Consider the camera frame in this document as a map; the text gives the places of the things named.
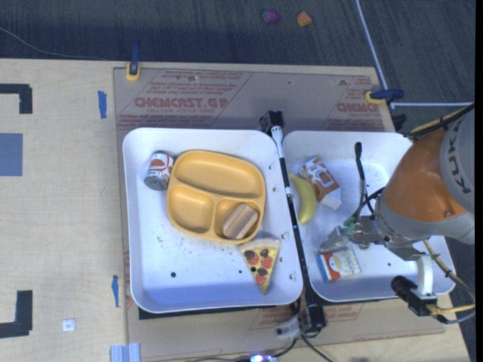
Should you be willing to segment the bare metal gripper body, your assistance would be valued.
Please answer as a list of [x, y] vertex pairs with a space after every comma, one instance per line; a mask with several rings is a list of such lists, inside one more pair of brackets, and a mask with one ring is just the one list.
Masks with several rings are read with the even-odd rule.
[[361, 216], [354, 225], [349, 240], [360, 249], [368, 249], [371, 245], [383, 245], [389, 243], [391, 237], [381, 229], [377, 219], [373, 216]]

